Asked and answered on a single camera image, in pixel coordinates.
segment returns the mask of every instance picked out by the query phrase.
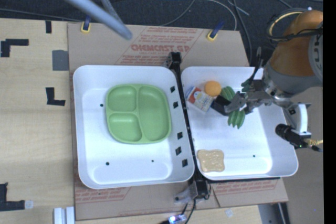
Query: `blue clip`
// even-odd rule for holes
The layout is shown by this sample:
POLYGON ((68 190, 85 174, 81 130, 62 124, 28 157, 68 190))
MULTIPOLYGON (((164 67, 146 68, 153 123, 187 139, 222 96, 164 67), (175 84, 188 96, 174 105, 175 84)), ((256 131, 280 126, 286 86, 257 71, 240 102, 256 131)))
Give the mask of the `blue clip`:
POLYGON ((209 34, 206 36, 208 40, 210 41, 214 41, 215 38, 217 37, 218 35, 218 31, 221 30, 224 26, 224 21, 221 20, 217 25, 216 27, 214 28, 214 30, 210 31, 209 34))
POLYGON ((80 27, 80 31, 82 33, 87 34, 88 32, 90 32, 91 29, 91 17, 89 15, 86 16, 85 21, 82 23, 81 27, 80 27))

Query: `black tape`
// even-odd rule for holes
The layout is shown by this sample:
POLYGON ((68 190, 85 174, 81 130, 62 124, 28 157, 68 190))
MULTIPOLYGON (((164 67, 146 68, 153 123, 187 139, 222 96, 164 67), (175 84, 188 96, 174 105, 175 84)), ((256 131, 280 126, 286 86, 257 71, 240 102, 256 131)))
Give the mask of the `black tape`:
POLYGON ((51 34, 51 21, 46 21, 46 33, 51 34))
POLYGON ((28 46, 29 39, 6 39, 1 41, 0 57, 9 57, 11 46, 28 46))
POLYGON ((13 211, 25 209, 25 201, 7 201, 7 185, 0 184, 0 211, 13 211))
POLYGON ((10 46, 28 46, 29 39, 6 38, 7 44, 10 46))
POLYGON ((65 105, 65 100, 55 100, 55 88, 52 87, 46 87, 46 92, 47 92, 47 104, 51 105, 65 105))
POLYGON ((1 41, 0 45, 0 57, 9 57, 10 45, 5 41, 1 41))

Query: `black cable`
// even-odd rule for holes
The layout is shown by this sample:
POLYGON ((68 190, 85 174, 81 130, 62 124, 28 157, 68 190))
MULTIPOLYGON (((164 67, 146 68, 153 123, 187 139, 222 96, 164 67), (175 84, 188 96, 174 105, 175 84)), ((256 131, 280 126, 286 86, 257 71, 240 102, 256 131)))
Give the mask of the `black cable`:
POLYGON ((196 207, 196 199, 194 199, 194 205, 193 205, 193 208, 191 209, 190 214, 189 214, 189 216, 188 216, 188 218, 187 218, 187 221, 186 221, 184 224, 187 224, 188 221, 190 220, 190 217, 191 217, 191 215, 193 214, 193 212, 194 212, 194 210, 195 210, 195 207, 196 207))
POLYGON ((317 152, 323 152, 323 149, 319 148, 318 146, 311 146, 311 149, 317 152))
POLYGON ((272 33, 273 28, 281 20, 283 20, 284 18, 286 18, 288 16, 298 15, 298 14, 304 13, 306 11, 307 10, 303 9, 303 8, 290 8, 290 9, 287 9, 287 10, 281 12, 277 16, 273 16, 272 19, 269 21, 267 27, 266 27, 266 35, 267 35, 268 39, 270 39, 271 41, 279 42, 279 41, 288 41, 288 40, 291 40, 291 39, 296 38, 296 37, 322 35, 323 34, 323 27, 320 27, 318 29, 303 29, 296 34, 289 34, 289 35, 286 35, 286 36, 274 36, 273 35, 273 33, 272 33))
POLYGON ((204 200, 209 200, 209 198, 211 196, 211 191, 212 191, 212 187, 211 187, 211 184, 209 184, 208 195, 204 197, 204 200))
POLYGON ((182 210, 182 212, 181 212, 182 215, 185 213, 185 210, 187 209, 188 204, 189 204, 189 202, 187 202, 187 204, 186 204, 185 207, 183 208, 183 210, 182 210))
POLYGON ((16 9, 9 9, 9 8, 0 8, 1 12, 12 12, 12 13, 22 13, 22 14, 28 14, 33 16, 40 16, 40 17, 49 17, 49 18, 55 18, 55 19, 61 19, 71 22, 82 22, 82 20, 76 20, 72 18, 66 18, 66 17, 60 17, 60 16, 54 16, 54 15, 47 15, 47 14, 40 14, 40 13, 33 13, 33 12, 25 12, 23 10, 16 10, 16 9))

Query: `black tape marking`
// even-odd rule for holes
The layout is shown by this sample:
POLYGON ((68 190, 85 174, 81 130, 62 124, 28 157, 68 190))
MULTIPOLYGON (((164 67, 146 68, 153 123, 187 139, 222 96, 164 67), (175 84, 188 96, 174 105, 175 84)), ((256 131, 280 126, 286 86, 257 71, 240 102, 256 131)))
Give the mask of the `black tape marking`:
POLYGON ((51 34, 51 21, 46 21, 46 33, 51 34))
POLYGON ((0 184, 0 211, 13 211, 25 209, 25 201, 7 201, 7 185, 0 184))
POLYGON ((1 41, 0 57, 9 57, 11 46, 28 46, 29 39, 6 39, 1 41))
POLYGON ((47 104, 65 106, 65 100, 55 100, 55 88, 46 87, 47 104))
POLYGON ((52 51, 52 70, 53 71, 68 71, 69 70, 69 53, 64 50, 52 51))

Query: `white tray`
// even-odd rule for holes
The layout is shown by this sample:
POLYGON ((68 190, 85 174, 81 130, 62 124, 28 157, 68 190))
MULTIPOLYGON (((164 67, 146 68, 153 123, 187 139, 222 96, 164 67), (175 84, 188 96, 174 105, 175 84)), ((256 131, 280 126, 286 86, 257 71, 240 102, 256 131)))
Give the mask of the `white tray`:
MULTIPOLYGON (((241 83, 248 79, 254 68, 250 67, 188 67, 182 72, 184 92, 192 86, 204 89, 208 80, 218 81, 222 87, 241 90, 241 83)), ((259 70, 256 79, 260 79, 259 70)), ((195 154, 198 150, 222 150, 223 172, 201 173, 210 180, 285 177, 298 169, 294 147, 275 133, 279 123, 286 123, 280 107, 260 106, 246 115, 238 130, 228 126, 227 117, 210 108, 205 113, 187 102, 188 117, 195 154)))
POLYGON ((78 169, 93 189, 184 182, 194 173, 176 78, 164 67, 82 66, 74 73, 78 169), (167 139, 153 144, 125 144, 109 133, 106 93, 119 84, 150 84, 163 90, 171 111, 167 139))

